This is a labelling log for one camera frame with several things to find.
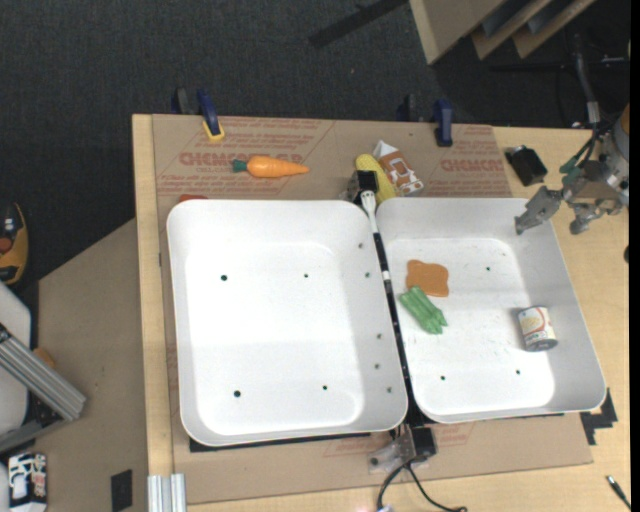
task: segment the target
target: can label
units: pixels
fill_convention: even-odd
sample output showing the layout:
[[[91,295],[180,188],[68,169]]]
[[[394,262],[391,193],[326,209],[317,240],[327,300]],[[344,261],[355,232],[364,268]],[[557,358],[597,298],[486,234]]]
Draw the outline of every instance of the can label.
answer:
[[[547,308],[535,306],[523,309],[518,313],[518,320],[524,337],[525,350],[538,352],[549,350],[558,344]]]

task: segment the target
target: toy carrot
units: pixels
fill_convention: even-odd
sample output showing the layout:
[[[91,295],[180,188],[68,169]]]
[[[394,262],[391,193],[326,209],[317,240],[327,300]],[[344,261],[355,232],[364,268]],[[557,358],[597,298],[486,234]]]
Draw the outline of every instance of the toy carrot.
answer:
[[[294,174],[309,172],[306,165],[280,160],[270,156],[252,156],[248,162],[242,160],[233,161],[233,172],[249,171],[256,178],[280,178]]]

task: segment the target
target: dark floor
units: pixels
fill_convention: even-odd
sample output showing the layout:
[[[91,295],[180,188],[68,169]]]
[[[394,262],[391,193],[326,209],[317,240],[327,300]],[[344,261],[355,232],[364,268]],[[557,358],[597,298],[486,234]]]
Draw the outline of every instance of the dark floor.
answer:
[[[134,216],[131,115],[168,112],[177,85],[208,88],[223,115],[393,120],[414,93],[425,116],[447,97],[458,122],[568,127],[585,118],[574,78],[490,66],[564,61],[575,32],[595,60],[630,40],[631,0],[598,0],[526,60],[508,42],[481,62],[466,38],[428,66],[407,3],[309,41],[376,1],[0,0],[0,197],[30,226],[25,281]],[[629,101],[628,71],[593,81],[606,112]]]

